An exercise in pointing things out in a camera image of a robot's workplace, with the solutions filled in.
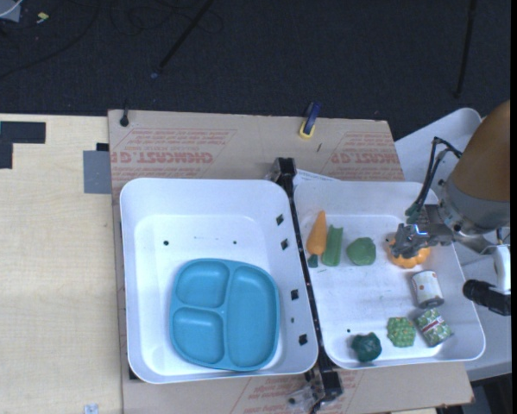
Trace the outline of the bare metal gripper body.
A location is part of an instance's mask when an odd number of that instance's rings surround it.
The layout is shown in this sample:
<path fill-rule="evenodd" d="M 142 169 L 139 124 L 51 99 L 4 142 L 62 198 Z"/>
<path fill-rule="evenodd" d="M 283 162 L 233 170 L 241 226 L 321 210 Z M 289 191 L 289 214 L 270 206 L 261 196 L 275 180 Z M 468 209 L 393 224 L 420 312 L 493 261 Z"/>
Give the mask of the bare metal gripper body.
<path fill-rule="evenodd" d="M 417 221 L 419 236 L 426 246 L 449 245 L 472 237 L 470 221 L 451 205 L 425 204 Z"/>

